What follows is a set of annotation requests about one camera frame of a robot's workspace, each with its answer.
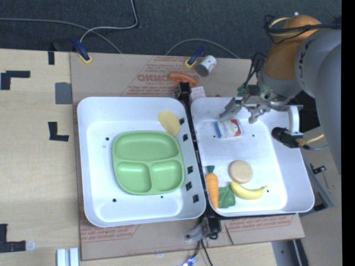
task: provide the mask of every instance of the hot dog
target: hot dog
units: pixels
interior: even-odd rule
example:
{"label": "hot dog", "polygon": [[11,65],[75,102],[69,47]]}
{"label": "hot dog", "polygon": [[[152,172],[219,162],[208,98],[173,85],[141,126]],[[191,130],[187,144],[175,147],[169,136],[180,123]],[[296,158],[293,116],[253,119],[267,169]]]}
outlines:
{"label": "hot dog", "polygon": [[194,77],[181,72],[170,72],[168,74],[168,78],[180,82],[189,82],[191,86],[195,86],[197,84],[197,80]]}

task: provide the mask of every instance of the orange carrot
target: orange carrot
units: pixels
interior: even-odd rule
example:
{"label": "orange carrot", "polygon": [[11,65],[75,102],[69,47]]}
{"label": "orange carrot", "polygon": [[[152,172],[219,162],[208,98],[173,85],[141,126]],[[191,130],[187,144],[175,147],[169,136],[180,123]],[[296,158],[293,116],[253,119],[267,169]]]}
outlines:
{"label": "orange carrot", "polygon": [[218,208],[218,177],[213,173],[214,166],[207,167],[209,173],[205,176],[206,187],[214,209]]}

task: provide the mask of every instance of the cardboard sheet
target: cardboard sheet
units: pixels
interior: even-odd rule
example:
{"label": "cardboard sheet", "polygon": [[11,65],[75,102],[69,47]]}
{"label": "cardboard sheet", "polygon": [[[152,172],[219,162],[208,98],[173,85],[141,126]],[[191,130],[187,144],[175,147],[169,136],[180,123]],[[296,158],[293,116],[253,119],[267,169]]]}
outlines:
{"label": "cardboard sheet", "polygon": [[[198,219],[108,228],[88,222],[83,210],[76,108],[81,99],[89,96],[169,96],[175,84],[167,78],[172,70],[192,75],[207,96],[233,97],[245,81],[250,61],[219,59],[219,65],[208,77],[200,77],[185,68],[185,57],[99,53],[92,57],[90,64],[84,64],[76,53],[70,55],[82,260],[194,249],[195,242],[186,242],[184,232],[194,228]],[[224,219],[221,226],[218,239],[206,241],[208,247],[305,236],[297,214]]]}

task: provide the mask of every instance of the toy banana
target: toy banana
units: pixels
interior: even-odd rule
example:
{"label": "toy banana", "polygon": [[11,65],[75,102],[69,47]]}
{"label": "toy banana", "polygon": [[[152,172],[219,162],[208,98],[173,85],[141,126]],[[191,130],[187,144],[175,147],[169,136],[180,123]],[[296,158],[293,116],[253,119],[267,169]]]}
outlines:
{"label": "toy banana", "polygon": [[242,199],[258,199],[263,195],[264,191],[267,190],[267,186],[259,189],[247,189],[239,183],[232,181],[231,189],[236,196]]}

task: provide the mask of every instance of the green divided plate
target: green divided plate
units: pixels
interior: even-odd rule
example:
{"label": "green divided plate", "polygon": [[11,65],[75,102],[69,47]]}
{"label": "green divided plate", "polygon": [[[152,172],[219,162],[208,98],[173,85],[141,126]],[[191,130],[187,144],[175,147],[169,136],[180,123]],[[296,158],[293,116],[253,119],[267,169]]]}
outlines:
{"label": "green divided plate", "polygon": [[116,180],[132,194],[161,194],[184,181],[184,163],[177,140],[163,131],[119,134],[112,147]]}

